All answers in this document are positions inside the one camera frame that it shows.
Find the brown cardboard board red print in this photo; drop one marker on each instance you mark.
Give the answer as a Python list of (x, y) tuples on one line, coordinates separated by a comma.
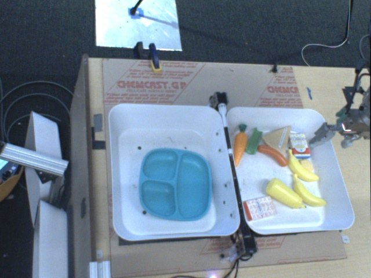
[(246, 82)]

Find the red and white packet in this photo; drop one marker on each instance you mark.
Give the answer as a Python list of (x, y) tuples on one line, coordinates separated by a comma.
[(260, 208)]

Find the pale yellow biscuit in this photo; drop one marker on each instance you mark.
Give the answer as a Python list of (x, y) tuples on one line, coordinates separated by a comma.
[(306, 165)]

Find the yellow banana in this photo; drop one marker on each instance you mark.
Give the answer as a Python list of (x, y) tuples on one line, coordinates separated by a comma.
[(301, 171), (307, 195)]

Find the white red yellow carton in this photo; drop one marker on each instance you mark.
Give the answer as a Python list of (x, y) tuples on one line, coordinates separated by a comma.
[(300, 148)]

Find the blue divided plate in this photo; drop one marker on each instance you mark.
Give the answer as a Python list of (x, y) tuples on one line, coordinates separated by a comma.
[(191, 184)]

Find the white plastic tray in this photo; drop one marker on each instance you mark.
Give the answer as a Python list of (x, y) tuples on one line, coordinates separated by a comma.
[(333, 201), (127, 120)]

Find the thin black and white rod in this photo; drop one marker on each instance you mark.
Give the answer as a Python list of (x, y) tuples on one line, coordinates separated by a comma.
[(231, 155)]

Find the orange carrot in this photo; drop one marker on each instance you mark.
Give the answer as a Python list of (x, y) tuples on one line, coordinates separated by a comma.
[(240, 146)]

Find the tan bread wedge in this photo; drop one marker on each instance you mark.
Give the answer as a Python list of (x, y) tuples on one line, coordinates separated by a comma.
[(276, 138)]

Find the orange sausage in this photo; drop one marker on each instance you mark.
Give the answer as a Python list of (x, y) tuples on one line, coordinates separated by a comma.
[(274, 154)]

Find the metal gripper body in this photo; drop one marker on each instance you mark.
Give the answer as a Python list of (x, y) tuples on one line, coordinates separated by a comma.
[(358, 126)]

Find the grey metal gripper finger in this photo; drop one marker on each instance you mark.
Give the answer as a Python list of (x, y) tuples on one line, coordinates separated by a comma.
[(321, 128), (320, 140)]

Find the yellow bottle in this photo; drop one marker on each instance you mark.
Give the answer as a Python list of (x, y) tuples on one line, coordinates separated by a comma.
[(282, 193)]

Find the green toy vegetable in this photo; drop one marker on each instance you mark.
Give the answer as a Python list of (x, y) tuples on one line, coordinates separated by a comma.
[(253, 142)]

